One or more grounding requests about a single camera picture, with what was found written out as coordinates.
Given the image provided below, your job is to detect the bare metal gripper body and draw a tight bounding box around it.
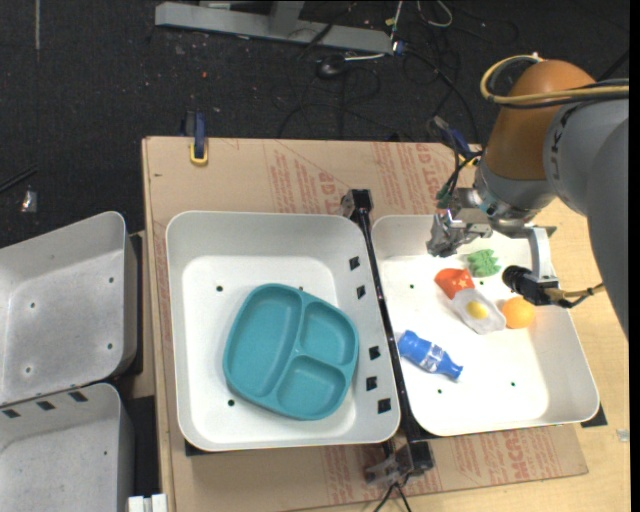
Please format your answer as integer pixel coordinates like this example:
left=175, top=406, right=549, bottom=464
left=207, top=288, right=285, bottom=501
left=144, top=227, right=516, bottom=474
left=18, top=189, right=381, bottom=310
left=447, top=188, right=535, bottom=238

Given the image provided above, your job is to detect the green toy vegetable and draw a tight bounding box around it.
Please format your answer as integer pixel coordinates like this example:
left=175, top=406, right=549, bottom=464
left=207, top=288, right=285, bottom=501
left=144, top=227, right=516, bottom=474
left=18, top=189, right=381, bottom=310
left=466, top=248, right=503, bottom=278

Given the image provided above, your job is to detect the red packet with yellow stars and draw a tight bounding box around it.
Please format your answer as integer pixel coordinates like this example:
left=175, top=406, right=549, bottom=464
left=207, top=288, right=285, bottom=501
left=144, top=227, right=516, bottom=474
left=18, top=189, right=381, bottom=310
left=433, top=267, right=476, bottom=301

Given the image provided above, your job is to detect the white fried egg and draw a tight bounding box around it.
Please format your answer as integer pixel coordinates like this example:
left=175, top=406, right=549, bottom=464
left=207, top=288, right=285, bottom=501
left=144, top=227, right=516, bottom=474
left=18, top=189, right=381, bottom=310
left=451, top=288, right=508, bottom=336

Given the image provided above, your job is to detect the orange ball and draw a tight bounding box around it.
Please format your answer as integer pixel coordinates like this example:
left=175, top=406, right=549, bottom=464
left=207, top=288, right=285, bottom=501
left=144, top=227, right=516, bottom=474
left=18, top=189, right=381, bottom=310
left=500, top=295, right=537, bottom=330

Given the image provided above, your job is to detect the thin black rod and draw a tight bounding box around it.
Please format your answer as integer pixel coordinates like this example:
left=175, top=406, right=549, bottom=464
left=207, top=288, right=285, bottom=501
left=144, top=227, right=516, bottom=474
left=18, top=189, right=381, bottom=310
left=355, top=208, right=419, bottom=447

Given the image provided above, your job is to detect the blue plastic bottle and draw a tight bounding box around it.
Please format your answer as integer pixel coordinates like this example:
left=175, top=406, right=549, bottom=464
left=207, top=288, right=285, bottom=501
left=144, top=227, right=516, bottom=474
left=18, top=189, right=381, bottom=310
left=396, top=329, right=464, bottom=383

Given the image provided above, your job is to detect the white plastic tray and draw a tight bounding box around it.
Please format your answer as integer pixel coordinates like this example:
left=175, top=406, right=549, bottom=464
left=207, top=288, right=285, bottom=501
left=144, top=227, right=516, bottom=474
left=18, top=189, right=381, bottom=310
left=164, top=209, right=402, bottom=453
left=0, top=210, right=140, bottom=407
left=370, top=213, right=601, bottom=438
left=0, top=381, right=137, bottom=512

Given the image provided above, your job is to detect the teal divided plate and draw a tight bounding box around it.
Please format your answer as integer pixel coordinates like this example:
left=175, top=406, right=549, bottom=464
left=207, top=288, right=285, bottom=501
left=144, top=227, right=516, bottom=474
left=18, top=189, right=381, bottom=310
left=221, top=282, right=361, bottom=422

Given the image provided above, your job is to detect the black computer mouse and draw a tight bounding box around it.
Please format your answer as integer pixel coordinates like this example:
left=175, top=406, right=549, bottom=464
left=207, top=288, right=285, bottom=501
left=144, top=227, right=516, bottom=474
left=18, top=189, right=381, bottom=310
left=316, top=53, right=349, bottom=79

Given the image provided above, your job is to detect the brown cardboard board red print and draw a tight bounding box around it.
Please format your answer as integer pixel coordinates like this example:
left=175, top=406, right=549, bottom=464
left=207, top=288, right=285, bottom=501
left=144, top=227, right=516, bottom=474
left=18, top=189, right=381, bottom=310
left=141, top=135, right=591, bottom=512

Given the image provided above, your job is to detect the black cylinder on white bracket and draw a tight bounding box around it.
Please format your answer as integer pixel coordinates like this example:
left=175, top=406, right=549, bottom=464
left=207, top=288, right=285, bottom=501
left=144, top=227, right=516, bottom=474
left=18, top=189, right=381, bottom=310
left=501, top=224, right=562, bottom=308

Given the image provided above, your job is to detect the black block with thin wires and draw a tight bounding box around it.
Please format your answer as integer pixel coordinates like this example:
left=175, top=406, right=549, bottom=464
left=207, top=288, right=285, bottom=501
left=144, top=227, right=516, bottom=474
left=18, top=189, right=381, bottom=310
left=363, top=439, right=435, bottom=485
left=340, top=188, right=374, bottom=219

